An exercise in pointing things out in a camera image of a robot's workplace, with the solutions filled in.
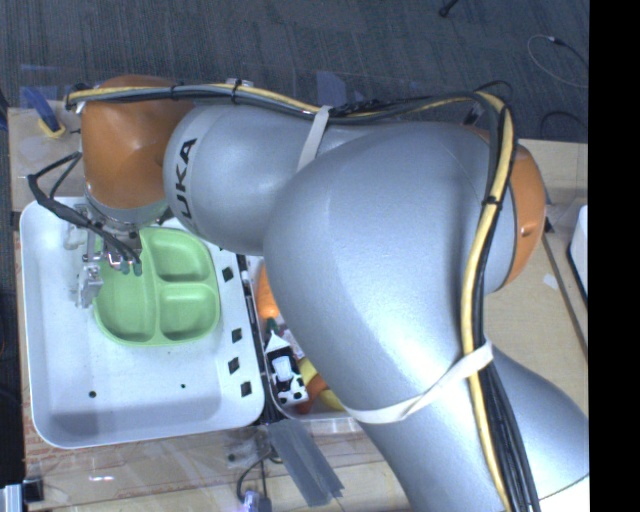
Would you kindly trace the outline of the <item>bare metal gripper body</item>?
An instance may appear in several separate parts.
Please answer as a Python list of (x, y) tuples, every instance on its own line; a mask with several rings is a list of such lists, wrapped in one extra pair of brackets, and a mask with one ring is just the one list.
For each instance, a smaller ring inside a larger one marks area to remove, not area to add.
[(105, 262), (109, 266), (142, 265), (142, 244), (137, 231), (116, 230), (97, 220), (89, 220), (83, 229), (87, 233), (85, 262)]

